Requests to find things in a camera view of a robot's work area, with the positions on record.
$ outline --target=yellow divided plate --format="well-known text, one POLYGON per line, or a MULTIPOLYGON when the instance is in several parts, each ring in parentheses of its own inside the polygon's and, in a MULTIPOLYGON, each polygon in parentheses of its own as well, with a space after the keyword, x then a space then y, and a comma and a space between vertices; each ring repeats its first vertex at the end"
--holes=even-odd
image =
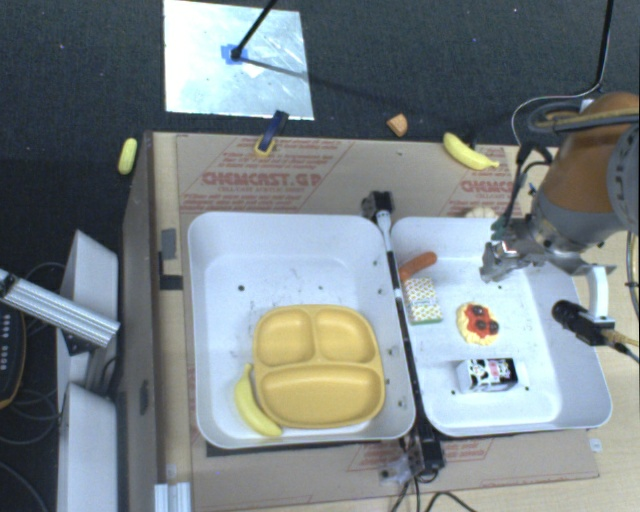
POLYGON ((256 325, 253 359, 260 406, 282 426, 353 425, 373 418, 384 404, 378 343, 353 309, 273 309, 256 325))

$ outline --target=cardboard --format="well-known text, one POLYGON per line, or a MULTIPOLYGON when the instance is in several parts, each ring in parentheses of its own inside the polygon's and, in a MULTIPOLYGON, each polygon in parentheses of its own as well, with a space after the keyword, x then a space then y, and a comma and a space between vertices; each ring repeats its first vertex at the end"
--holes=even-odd
MULTIPOLYGON (((150 297, 154 325, 162 327, 154 331, 158 368, 151 386, 157 416, 153 432, 158 440, 159 481, 190 481, 194 510, 201 512, 395 496, 399 487, 381 485, 380 471, 402 454, 397 442, 261 452, 223 451, 204 442, 193 415, 186 231, 199 213, 209 210, 357 215, 360 201, 372 190, 393 193, 395 219, 461 216, 476 206, 500 212, 511 193, 513 149, 480 148, 500 166, 474 172, 454 162, 439 144, 278 139, 272 157, 258 161, 251 155, 255 141, 230 135, 147 134, 149 161, 139 163, 136 170, 140 172, 140 165, 144 165, 152 175, 149 255, 158 255, 166 230, 175 230, 179 241, 176 250, 169 251, 169 259, 160 255, 162 275, 154 274, 153 269, 151 273, 151 279, 160 283, 182 282, 182 289, 156 282, 150 297)), ((131 371, 137 364, 131 363, 131 371)), ((137 391, 133 384, 130 388, 137 391)), ((134 424, 136 420, 130 421, 140 436, 142 429, 134 424)), ((423 492, 598 476, 584 430, 451 440, 443 446, 447 465, 423 492)), ((128 449, 128 459, 133 461, 137 446, 130 441, 128 449)), ((130 472, 142 471, 142 465, 140 460, 130 462, 130 472)), ((142 485, 140 475, 131 475, 130 482, 137 483, 130 484, 130 494, 152 493, 142 485)), ((130 501, 144 500, 131 497, 130 501)), ((375 510, 386 510, 388 503, 382 500, 375 510)))

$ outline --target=toy pizza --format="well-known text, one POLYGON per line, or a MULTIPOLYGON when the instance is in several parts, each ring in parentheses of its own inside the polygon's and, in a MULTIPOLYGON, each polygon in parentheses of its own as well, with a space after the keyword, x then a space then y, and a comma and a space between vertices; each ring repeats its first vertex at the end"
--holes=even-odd
POLYGON ((456 323, 467 343, 491 345, 498 339, 498 321, 489 308, 467 302, 458 308, 456 323))

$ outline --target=black floor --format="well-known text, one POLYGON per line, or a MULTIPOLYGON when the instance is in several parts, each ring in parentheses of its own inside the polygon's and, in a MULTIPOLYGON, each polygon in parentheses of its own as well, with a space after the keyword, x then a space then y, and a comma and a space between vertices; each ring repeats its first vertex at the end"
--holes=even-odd
MULTIPOLYGON (((266 2, 219 2, 263 6, 266 2)), ((301 14, 316 120, 291 136, 409 140, 445 130, 512 144, 509 118, 527 98, 571 94, 596 77, 605 0, 282 0, 301 14)), ((638 93, 640 3, 615 2, 604 92, 638 93)), ((118 250, 130 177, 115 163, 144 130, 259 133, 264 121, 164 110, 161 0, 0 2, 0 268, 24 276, 64 263, 80 229, 118 250)), ((55 288, 48 269, 34 281, 55 288)), ((24 386, 55 386, 53 332, 31 336, 24 386)), ((47 414, 45 402, 40 415, 47 414)), ((42 425, 0 412, 0 435, 42 425)), ((55 509, 57 440, 0 441, 10 465, 55 509)), ((0 467, 0 510, 38 510, 0 467)))

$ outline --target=white tray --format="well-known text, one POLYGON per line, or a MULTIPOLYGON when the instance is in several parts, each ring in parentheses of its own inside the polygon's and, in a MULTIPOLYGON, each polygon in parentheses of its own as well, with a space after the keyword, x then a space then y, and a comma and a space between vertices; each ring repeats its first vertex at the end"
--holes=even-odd
POLYGON ((202 435, 227 448, 396 439, 415 407, 386 250, 368 220, 341 215, 211 212, 189 228, 196 364, 196 416, 202 435), (373 419, 350 427, 253 432, 233 401, 253 331, 272 308, 338 304, 359 311, 376 334, 386 400, 373 419))
POLYGON ((443 321, 410 326, 427 417, 451 436, 591 428, 611 414, 611 398, 592 347, 553 320, 556 301, 578 303, 572 279, 554 266, 516 270, 499 282, 480 279, 492 220, 404 218, 392 230, 398 264, 425 251, 438 261, 416 274, 433 279, 443 321), (491 346, 467 344, 456 326, 465 302, 488 306, 500 323, 491 346), (456 365, 466 359, 511 357, 526 369, 517 387, 463 394, 456 365))

